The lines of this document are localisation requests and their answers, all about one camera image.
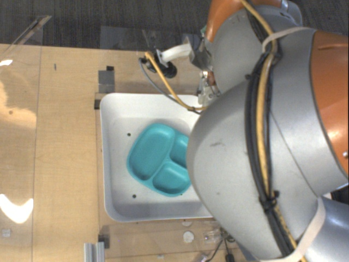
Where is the white plastic tray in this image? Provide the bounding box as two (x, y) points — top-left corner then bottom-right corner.
(99, 92), (216, 223)

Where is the black cylinder on white bracket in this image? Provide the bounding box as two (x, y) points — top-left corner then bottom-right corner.
(154, 43), (192, 79)

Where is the teal divided plate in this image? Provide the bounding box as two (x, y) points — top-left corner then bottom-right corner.
(125, 122), (192, 199)

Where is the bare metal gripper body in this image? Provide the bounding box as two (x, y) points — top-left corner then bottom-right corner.
(182, 35), (215, 73)

